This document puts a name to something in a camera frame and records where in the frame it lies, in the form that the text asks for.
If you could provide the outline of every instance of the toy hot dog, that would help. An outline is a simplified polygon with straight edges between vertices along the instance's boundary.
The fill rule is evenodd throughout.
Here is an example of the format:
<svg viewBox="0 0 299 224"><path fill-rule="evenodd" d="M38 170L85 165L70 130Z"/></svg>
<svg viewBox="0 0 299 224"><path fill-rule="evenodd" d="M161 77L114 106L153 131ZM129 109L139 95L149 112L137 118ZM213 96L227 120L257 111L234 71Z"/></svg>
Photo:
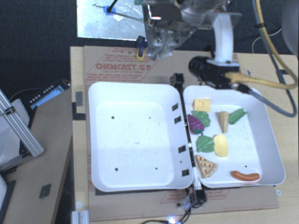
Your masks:
<svg viewBox="0 0 299 224"><path fill-rule="evenodd" d="M243 174L243 173L240 173L238 171L233 171L232 176L236 179L239 179L239 180L242 180L242 181L247 181L247 182L255 181L255 180L258 180L260 178L260 175L258 173Z"/></svg>

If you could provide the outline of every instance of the toy pizza slice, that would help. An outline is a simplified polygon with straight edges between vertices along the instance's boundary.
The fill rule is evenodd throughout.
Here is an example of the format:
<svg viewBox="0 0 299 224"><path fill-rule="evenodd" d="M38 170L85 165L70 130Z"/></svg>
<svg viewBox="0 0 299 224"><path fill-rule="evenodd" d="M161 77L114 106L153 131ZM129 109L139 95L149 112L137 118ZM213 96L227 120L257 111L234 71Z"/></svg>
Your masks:
<svg viewBox="0 0 299 224"><path fill-rule="evenodd" d="M217 163L213 163L199 155L195 155L195 159L203 178L210 177L218 167Z"/></svg>

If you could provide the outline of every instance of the gray cable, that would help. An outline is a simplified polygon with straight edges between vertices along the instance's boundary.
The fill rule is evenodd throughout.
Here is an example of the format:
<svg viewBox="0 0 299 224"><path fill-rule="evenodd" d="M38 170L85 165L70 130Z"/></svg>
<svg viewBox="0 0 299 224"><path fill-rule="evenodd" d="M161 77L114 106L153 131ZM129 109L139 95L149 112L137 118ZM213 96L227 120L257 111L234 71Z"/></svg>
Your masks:
<svg viewBox="0 0 299 224"><path fill-rule="evenodd" d="M256 23L257 24L260 24L260 20L258 18L258 15L257 15L257 12L256 12L256 4L255 4L255 0L252 0L252 7L253 7L253 11L254 11L254 16L255 16L255 19L256 19ZM266 39L262 33L262 30L259 28L258 29L259 33L260 33L260 36L261 36L261 39L263 41L263 45L267 51L267 53L269 54L270 56L270 59L272 60L272 63L275 67L275 70L276 70L276 74L278 76L278 79L279 79L279 82L280 83L283 83L285 84L285 79L283 77L283 75L281 74L280 72L280 69L273 57L273 54L271 53L270 51L270 48L268 46L268 43L266 42ZM278 106L276 106L275 104L273 104L272 102L268 101L267 99L263 98L262 96L260 96L259 94L255 93L253 90L250 90L249 91L249 94L251 94L252 96L254 96L255 98L259 99L260 101L262 101L263 103L267 104L269 107L271 107L272 109L274 109L275 111L279 112L280 114L283 114L287 117L295 117L297 115L297 107L296 107L296 104L295 104L295 101L292 97L292 94L289 90L285 90L286 91L286 94L287 96L289 97L289 100L291 102L291 105L292 105L292 108L293 108L293 113L289 113L281 108L279 108Z"/></svg>

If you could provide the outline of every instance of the white tray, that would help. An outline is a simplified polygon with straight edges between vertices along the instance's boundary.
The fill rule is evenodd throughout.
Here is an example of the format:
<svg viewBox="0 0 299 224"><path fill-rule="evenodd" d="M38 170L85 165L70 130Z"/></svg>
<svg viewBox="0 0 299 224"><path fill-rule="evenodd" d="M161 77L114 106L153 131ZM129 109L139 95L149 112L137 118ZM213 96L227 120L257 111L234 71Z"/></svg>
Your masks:
<svg viewBox="0 0 299 224"><path fill-rule="evenodd" d="M228 125L225 134L228 140L228 157L218 157L214 152L197 153L198 135L191 134L194 155L199 154L218 164L216 172L209 178L202 178L197 168L197 176L209 188L226 188L253 185L275 185L285 179L285 170L275 141L266 107L256 98L234 90L216 90L209 86L188 86L184 90L186 113L191 114L196 98L211 99L211 120L203 134L214 137L221 134L217 112L233 111L244 108L247 114L236 124ZM244 182L232 177L231 172L259 173L255 182Z"/></svg>
<svg viewBox="0 0 299 224"><path fill-rule="evenodd" d="M89 110L96 188L109 192L191 185L186 129L175 88L98 82L89 89Z"/></svg>

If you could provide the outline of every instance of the toy ice cream cone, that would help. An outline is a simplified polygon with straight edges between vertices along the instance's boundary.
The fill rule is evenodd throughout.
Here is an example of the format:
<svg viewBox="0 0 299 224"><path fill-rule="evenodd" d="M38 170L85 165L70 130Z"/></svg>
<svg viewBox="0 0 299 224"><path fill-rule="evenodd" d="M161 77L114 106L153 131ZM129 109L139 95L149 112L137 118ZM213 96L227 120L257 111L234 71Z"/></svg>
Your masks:
<svg viewBox="0 0 299 224"><path fill-rule="evenodd" d="M228 117L229 117L229 113L226 111L221 111L218 114L220 127L223 133L227 133L228 131Z"/></svg>

